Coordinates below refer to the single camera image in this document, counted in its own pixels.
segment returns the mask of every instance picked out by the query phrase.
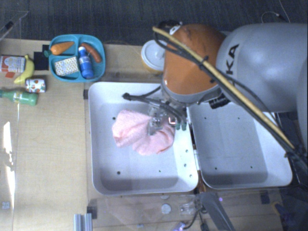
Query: pink cloth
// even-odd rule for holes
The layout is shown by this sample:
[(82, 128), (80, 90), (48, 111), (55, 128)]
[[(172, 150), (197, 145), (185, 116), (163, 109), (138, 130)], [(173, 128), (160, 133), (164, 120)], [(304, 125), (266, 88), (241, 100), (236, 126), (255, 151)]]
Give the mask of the pink cloth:
[(151, 117), (132, 110), (122, 110), (112, 126), (117, 147), (132, 145), (141, 155), (161, 153), (170, 148), (174, 141), (175, 129), (168, 122), (154, 135), (148, 135), (148, 122)]

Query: wooden table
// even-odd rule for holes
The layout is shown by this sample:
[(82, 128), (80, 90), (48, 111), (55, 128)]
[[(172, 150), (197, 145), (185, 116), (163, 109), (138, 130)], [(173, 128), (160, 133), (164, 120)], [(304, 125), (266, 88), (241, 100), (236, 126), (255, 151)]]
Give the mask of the wooden table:
[[(25, 55), (41, 51), (48, 41), (5, 39), (1, 54)], [(160, 77), (148, 72), (140, 57), (140, 46), (105, 45), (106, 72), (101, 81), (154, 82)], [(74, 214), (85, 214), (95, 202), (102, 206), (95, 231), (172, 230), (180, 220), (180, 204), (191, 195), (103, 197), (91, 182), (90, 136), (87, 100), (89, 83), (67, 83), (50, 71), (35, 71), (46, 79), (47, 91), (40, 93), (34, 107), (0, 100), (0, 132), (10, 121), (12, 147), (18, 149), (16, 191), (13, 216), (0, 212), (0, 229), (7, 231), (73, 230)], [(1, 87), (18, 86), (0, 73)], [(282, 230), (280, 219), (270, 205), (262, 205), (259, 192), (224, 192), (224, 207), (237, 230)], [(280, 200), (278, 191), (269, 192), (270, 200)], [(161, 213), (168, 203), (170, 214)], [(204, 215), (211, 230), (215, 225)], [(196, 221), (191, 230), (199, 230)]]

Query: black carpet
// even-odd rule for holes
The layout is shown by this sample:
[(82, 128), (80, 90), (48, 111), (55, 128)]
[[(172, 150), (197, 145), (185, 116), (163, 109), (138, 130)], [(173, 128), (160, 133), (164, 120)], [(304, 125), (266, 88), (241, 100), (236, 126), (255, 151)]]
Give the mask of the black carpet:
[[(291, 22), (307, 23), (308, 0), (281, 0)], [(23, 39), (51, 40), (61, 34), (90, 34), (102, 42), (142, 45), (151, 27), (175, 19), (221, 31), (246, 24), (285, 22), (279, 0), (0, 0), (1, 10), (29, 11)]]

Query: blue tray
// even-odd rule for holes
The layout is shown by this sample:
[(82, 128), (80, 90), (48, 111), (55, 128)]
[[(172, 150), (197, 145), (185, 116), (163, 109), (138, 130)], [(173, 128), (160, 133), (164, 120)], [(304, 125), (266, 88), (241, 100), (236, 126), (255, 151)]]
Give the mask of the blue tray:
[[(54, 44), (61, 43), (61, 42), (67, 42), (67, 41), (73, 41), (74, 45), (72, 45), (69, 49), (64, 51), (61, 55), (58, 55), (58, 56), (50, 55), (48, 57), (49, 66), (50, 66), (52, 74), (57, 79), (62, 80), (62, 81), (68, 81), (68, 82), (94, 82), (94, 81), (99, 80), (105, 73), (105, 69), (106, 69), (105, 51), (104, 51), (102, 42), (98, 38), (94, 36), (90, 36), (90, 35), (66, 34), (66, 35), (59, 35), (53, 38), (49, 44), (49, 49)], [(64, 60), (66, 58), (73, 57), (73, 56), (76, 56), (78, 59), (78, 47), (80, 46), (81, 43), (87, 43), (90, 46), (92, 46), (100, 54), (102, 58), (102, 61), (100, 63), (96, 63), (90, 54), (94, 77), (91, 79), (85, 79), (81, 75), (80, 71), (72, 73), (70, 75), (66, 75), (66, 76), (58, 76), (55, 72), (54, 63), (60, 60)]]

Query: yellow banana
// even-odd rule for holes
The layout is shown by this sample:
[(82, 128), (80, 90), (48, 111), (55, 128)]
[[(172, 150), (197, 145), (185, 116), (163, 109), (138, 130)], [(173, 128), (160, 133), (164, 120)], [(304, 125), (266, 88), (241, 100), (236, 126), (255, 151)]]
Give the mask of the yellow banana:
[(30, 78), (31, 76), (33, 76), (34, 62), (31, 59), (29, 59), (28, 55), (25, 55), (25, 59), (26, 59), (25, 70), (20, 76), (18, 76), (14, 80), (14, 84), (24, 84), (27, 78)]

